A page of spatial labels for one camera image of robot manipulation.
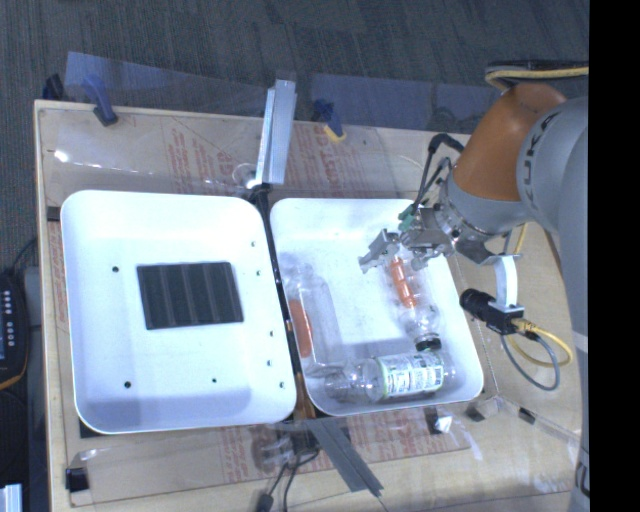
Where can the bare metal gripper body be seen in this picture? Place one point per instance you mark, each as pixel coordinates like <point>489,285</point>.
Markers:
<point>431,234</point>

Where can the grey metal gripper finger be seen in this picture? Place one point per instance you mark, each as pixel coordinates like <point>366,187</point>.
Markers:
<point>379,248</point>
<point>421,256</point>

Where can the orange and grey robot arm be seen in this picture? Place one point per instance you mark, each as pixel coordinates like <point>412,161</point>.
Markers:
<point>555,165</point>

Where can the white plastic tray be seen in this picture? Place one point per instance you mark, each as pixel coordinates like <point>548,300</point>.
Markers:
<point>100,280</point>
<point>345,235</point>

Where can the clear plastic bottle black cap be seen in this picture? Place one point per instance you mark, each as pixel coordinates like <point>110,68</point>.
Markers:
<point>406,292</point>

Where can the clear plastic bottle orange label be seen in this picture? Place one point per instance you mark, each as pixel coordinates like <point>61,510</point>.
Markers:
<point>309,320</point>

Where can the clear bottle green white label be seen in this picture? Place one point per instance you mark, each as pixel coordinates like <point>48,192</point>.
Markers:
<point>410,376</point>

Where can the black ribbed rectangular panel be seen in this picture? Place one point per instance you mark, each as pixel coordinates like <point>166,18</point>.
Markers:
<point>190,296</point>

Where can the brown cardboard board red print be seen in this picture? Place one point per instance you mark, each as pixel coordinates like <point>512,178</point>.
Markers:
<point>160,150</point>

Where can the black cylinder on white bracket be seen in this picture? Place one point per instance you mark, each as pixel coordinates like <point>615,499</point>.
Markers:
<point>495,310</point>

